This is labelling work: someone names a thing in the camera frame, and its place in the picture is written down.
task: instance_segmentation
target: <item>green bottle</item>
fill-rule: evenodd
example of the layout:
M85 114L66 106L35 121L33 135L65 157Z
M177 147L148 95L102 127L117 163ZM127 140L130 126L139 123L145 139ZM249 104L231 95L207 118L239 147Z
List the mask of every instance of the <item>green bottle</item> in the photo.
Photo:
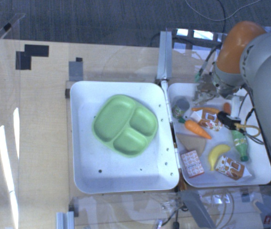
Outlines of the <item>green bottle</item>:
M248 149L248 142L246 139L246 136L239 131L232 131L233 135L233 140L234 140L234 145L236 150L240 154L240 160L242 162L248 161L248 154L247 154L247 149Z

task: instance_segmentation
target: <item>gray carpet floor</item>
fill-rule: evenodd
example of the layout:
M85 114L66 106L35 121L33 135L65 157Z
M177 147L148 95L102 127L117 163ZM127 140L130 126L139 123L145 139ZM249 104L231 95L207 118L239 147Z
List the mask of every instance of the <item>gray carpet floor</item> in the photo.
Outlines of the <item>gray carpet floor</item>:
M224 18L217 0L188 1L210 18ZM220 1L228 16L256 0ZM52 42L147 46L166 28L228 32L243 20L271 27L271 0L246 7L225 22L201 17L185 0L0 0L0 11L26 14L22 40Z

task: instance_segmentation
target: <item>snack package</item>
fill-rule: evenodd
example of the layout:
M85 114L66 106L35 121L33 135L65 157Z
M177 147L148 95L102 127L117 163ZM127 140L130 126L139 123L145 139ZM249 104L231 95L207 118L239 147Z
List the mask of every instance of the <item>snack package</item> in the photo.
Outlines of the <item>snack package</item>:
M204 173L201 161L196 150L181 155L183 164L187 169L189 178L201 175Z
M242 177L251 176L251 174L244 165L224 155L222 155L218 159L215 170L234 180L238 180Z
M199 125L214 131L219 131L223 127L223 124L217 118L217 114L206 109L194 111L190 117Z

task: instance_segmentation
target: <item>wooden surface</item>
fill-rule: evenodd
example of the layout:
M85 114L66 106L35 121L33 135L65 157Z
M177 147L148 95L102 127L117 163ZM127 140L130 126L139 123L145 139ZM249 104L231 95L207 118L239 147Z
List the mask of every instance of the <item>wooden surface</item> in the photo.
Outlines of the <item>wooden surface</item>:
M73 186L71 176L71 155L69 155L69 135L67 115L67 100L65 99L66 82L69 81L68 64L76 57L83 58L85 80L120 80L153 82L158 62L158 49L105 46L89 44L68 44L57 42L28 42L21 41L20 45L12 46L15 42L5 40L2 47L6 53L0 64L14 67L15 51L24 50L25 44L49 45L49 57L32 57L31 70L21 71L20 74L20 163L19 177L16 176L16 190L19 192L19 228L55 228L56 213L67 212L72 198L85 199L83 211L96 209L91 203L96 197L82 194ZM185 55L174 53L173 65L181 71L176 80L183 74L191 77L195 65L202 60L191 57L185 61ZM121 203L108 203L107 210L99 207L100 214L107 219L76 218L77 229L82 229L88 221L93 221L91 229L96 228L148 228L151 229L155 217L168 216L162 210L156 194L145 195L145 202L139 201L132 211L146 214L141 222L134 222L134 214L126 212ZM180 214L180 228L197 228L191 214ZM253 212L245 215L248 223L260 225L259 214ZM12 227L11 210L8 192L0 165L0 228ZM171 223L164 228L171 228Z

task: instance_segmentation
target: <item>bottle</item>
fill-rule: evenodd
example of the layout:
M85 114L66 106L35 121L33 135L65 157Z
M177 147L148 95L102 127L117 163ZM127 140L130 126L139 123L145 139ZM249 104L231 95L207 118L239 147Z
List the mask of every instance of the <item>bottle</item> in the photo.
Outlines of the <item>bottle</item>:
M236 130L232 130L231 132L233 135L235 148L240 154L240 160L242 162L248 161L248 154L247 154L248 142L247 142L246 136L243 133Z
M174 107L172 108L173 117L179 119L188 109L189 102L186 100L186 98L184 97L179 98L174 104Z

